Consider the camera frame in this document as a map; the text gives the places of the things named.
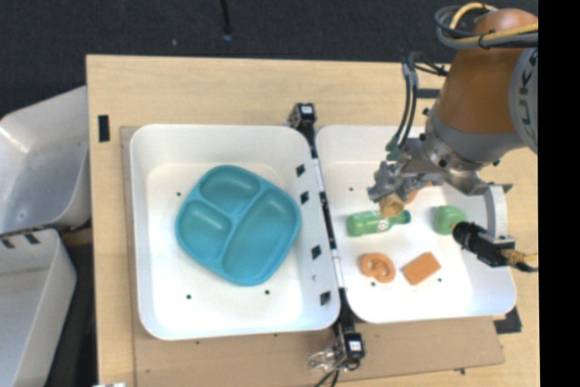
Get green plastic bottle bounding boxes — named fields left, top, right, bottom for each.
left=346, top=208, right=412, bottom=238

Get black block with thin wires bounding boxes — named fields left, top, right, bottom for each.
left=335, top=329, right=366, bottom=364
left=289, top=102, right=317, bottom=128

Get orange pretzel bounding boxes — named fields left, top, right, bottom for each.
left=359, top=252, right=397, bottom=285

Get green rounded toy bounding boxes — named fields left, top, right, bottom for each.
left=433, top=205, right=466, bottom=237

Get blue divided plate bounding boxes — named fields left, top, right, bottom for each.
left=174, top=163, right=303, bottom=288

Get thin black and white rod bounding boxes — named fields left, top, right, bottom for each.
left=305, top=125, right=351, bottom=332

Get white plastic tray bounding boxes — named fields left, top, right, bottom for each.
left=129, top=122, right=343, bottom=342
left=314, top=123, right=518, bottom=325

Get tan bread roll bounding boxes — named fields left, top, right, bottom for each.
left=379, top=193, right=405, bottom=218

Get black cylinder on white bracket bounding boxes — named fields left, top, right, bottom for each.
left=451, top=182, right=517, bottom=266

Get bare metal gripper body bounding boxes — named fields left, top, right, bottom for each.
left=397, top=137, right=489, bottom=196

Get orange square biscuit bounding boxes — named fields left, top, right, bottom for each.
left=401, top=251, right=442, bottom=286

